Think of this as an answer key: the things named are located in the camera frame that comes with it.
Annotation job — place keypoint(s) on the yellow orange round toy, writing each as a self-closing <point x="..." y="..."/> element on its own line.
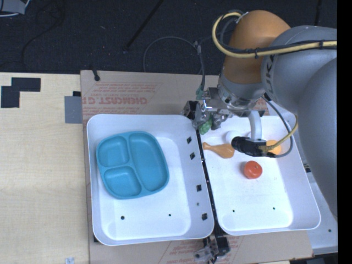
<point x="276" y="148"/>

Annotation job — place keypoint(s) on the brown cardboard board red print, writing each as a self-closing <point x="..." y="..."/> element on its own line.
<point x="143" y="98"/>

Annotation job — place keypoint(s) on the green toy broccoli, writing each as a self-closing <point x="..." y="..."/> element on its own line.
<point x="205" y="128"/>

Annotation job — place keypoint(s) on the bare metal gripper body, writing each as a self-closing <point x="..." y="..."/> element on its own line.
<point x="233" y="106"/>

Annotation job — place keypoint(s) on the white plastic tray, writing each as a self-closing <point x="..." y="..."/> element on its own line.
<point x="255" y="202"/>
<point x="154" y="219"/>

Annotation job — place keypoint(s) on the tan toy chicken drumstick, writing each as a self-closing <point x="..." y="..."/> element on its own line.
<point x="224" y="150"/>

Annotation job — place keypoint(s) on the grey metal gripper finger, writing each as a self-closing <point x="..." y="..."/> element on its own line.
<point x="219" y="120"/>
<point x="204" y="116"/>

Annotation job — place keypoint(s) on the red orange toy tomato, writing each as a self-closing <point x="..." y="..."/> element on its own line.
<point x="252" y="170"/>

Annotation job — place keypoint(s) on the black cylinder on white bracket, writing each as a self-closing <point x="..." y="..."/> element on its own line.
<point x="248" y="147"/>

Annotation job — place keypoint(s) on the blue divided plate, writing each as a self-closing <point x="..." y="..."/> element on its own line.
<point x="132" y="165"/>

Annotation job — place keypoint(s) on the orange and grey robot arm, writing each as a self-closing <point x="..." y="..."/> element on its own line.
<point x="302" y="73"/>

